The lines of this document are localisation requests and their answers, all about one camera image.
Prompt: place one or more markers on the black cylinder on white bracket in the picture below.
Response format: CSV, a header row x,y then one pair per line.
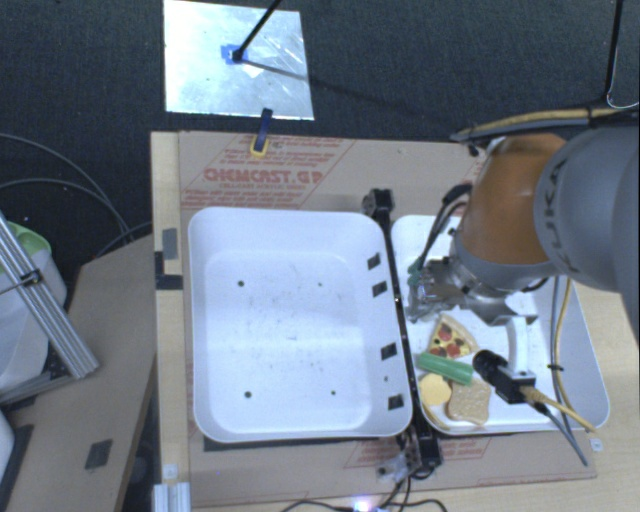
x,y
500,372

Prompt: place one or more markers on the toy pizza slice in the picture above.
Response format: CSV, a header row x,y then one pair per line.
x,y
450,337

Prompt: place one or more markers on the white plastic tray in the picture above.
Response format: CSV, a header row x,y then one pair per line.
x,y
575,360
290,325

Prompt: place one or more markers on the yellow toy biscuit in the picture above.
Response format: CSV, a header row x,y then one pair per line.
x,y
434,390

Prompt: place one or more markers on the green toy celery stick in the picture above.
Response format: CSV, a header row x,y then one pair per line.
x,y
442,367

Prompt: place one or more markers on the tan toy bread slice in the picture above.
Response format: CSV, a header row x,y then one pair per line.
x,y
470,402

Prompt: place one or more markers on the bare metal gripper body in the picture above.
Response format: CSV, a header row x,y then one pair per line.
x,y
452,285

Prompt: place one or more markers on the thin black rod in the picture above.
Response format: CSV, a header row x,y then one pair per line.
x,y
400,310

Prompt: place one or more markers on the brown cardboard board red print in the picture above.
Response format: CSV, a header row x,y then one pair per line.
x,y
300,170

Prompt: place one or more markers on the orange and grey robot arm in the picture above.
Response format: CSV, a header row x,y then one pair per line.
x,y
575,210

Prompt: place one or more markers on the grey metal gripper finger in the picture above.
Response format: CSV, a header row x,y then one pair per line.
x,y
436,305
415,307

